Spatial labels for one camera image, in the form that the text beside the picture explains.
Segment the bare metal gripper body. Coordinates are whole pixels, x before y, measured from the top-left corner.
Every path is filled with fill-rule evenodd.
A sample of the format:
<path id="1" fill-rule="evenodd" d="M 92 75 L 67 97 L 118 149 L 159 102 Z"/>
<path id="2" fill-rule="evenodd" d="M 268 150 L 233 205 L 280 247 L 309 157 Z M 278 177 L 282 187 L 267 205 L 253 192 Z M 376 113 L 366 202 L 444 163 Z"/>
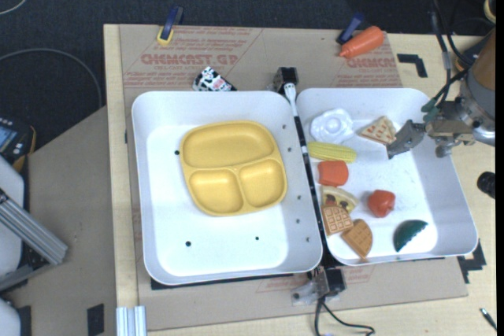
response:
<path id="1" fill-rule="evenodd" d="M 427 123 L 427 133 L 447 142 L 495 146 L 494 117 L 471 100 L 445 102 L 439 114 Z"/>

